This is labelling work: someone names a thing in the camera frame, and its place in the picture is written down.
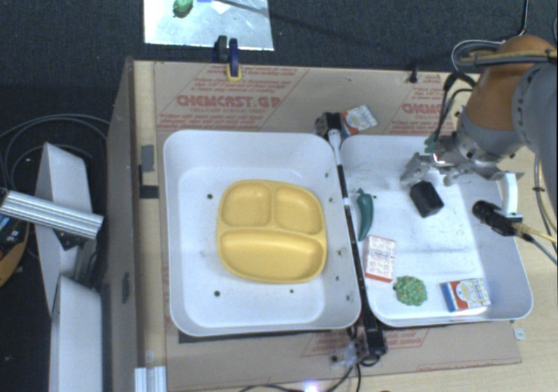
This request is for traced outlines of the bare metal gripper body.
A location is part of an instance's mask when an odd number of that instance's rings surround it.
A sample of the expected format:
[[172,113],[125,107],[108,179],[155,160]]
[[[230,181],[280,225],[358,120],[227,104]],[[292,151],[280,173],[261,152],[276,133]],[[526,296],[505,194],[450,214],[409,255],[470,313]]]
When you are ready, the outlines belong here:
[[445,167],[460,166],[466,170],[466,173],[458,180],[474,174],[490,181],[502,177],[502,170],[498,167],[501,157],[486,152],[468,137],[443,136],[434,146],[432,153],[434,154],[432,166],[440,174]]

